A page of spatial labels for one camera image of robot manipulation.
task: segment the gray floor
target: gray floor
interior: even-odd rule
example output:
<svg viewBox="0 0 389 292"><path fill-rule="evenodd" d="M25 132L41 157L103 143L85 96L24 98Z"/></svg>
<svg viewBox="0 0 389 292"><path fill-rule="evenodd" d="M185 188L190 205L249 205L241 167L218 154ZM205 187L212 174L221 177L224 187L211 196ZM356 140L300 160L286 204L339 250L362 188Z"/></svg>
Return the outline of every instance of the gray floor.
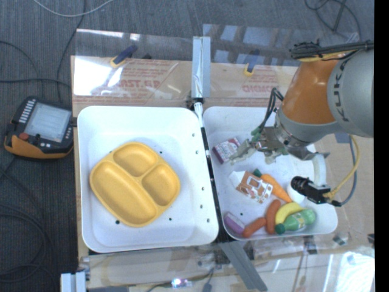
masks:
<svg viewBox="0 0 389 292"><path fill-rule="evenodd" d="M38 1L58 13L77 14L107 0L86 0L85 6L84 0ZM316 7L326 0L306 1ZM29 95L71 105L69 56L75 53L71 38L78 25L182 38L201 36L204 24L331 30L340 1L329 0L316 13L305 0L116 0L85 16L66 18L33 0L0 0L1 135ZM347 0L337 32L374 40L374 0ZM67 85L16 81L28 78L59 79ZM74 157L25 161L0 149L0 170L5 172L0 173L0 291L56 291L58 274L77 268ZM16 212L9 204L28 219L10 216Z"/></svg>

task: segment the toy carrot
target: toy carrot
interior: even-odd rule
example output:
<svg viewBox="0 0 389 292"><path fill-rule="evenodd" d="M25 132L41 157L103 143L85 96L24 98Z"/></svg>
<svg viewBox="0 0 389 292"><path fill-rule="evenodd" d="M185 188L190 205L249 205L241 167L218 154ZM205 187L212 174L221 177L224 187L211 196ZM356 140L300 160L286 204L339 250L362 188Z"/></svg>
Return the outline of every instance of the toy carrot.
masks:
<svg viewBox="0 0 389 292"><path fill-rule="evenodd" d="M259 178L261 178L264 182L267 182L269 184L273 185L273 192L272 194L279 197L279 199L282 199L283 201L289 203L293 200L290 198L290 196L287 194L287 192L281 187L281 185L275 180L273 176L270 174L262 174L258 169L255 169L253 174Z"/></svg>

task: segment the toy bottle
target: toy bottle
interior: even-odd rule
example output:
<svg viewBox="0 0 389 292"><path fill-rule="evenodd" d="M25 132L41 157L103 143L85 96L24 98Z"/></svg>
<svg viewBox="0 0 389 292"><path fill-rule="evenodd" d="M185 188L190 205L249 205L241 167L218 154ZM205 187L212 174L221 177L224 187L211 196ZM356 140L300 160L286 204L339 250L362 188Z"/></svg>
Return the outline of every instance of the toy bottle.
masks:
<svg viewBox="0 0 389 292"><path fill-rule="evenodd" d="M304 209L286 217L285 222L275 226L278 235L286 231L297 231L306 225L313 224L316 220L316 213L311 209Z"/></svg>

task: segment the black connector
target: black connector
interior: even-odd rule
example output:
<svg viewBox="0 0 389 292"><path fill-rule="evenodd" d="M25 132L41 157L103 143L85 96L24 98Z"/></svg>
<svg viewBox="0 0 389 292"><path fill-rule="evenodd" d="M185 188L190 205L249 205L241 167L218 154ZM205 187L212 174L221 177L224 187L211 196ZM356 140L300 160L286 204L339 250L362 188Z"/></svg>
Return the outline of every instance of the black connector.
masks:
<svg viewBox="0 0 389 292"><path fill-rule="evenodd" d="M292 178L291 186L298 193L306 196L309 201L312 201L316 204L327 203L327 198L325 198L323 194L331 191L330 186L318 186L314 184L309 178L304 178L302 176L295 176Z"/></svg>

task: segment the yellow divided plate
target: yellow divided plate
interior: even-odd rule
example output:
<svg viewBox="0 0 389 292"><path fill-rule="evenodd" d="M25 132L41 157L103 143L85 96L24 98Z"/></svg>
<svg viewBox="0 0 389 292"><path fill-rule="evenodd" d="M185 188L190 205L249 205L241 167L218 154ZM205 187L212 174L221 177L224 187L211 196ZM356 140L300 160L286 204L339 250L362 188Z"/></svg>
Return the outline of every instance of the yellow divided plate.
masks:
<svg viewBox="0 0 389 292"><path fill-rule="evenodd" d="M159 217L181 188L170 165L140 142L110 152L92 169L89 182L107 210L133 227L146 226Z"/></svg>

